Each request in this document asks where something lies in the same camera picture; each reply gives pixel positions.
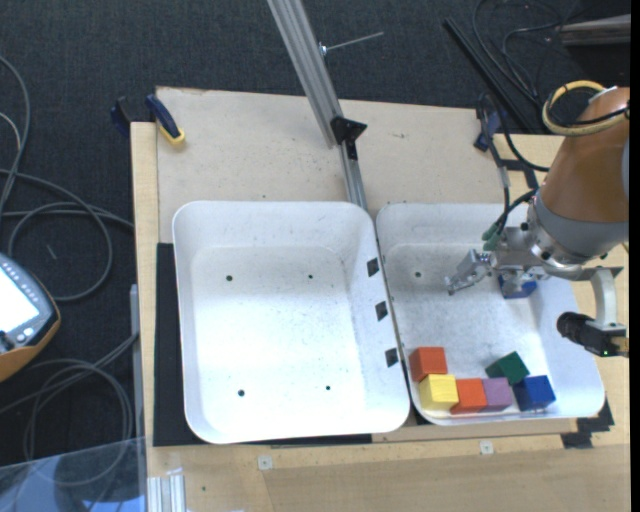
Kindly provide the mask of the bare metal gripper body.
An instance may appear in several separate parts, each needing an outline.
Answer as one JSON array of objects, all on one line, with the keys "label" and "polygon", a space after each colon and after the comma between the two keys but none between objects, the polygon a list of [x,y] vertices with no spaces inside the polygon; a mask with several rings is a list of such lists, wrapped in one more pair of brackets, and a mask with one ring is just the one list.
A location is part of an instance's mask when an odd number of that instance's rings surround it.
[{"label": "bare metal gripper body", "polygon": [[537,224],[507,227],[493,251],[492,264],[521,281],[548,277],[574,280],[583,271],[583,259],[568,252]]}]

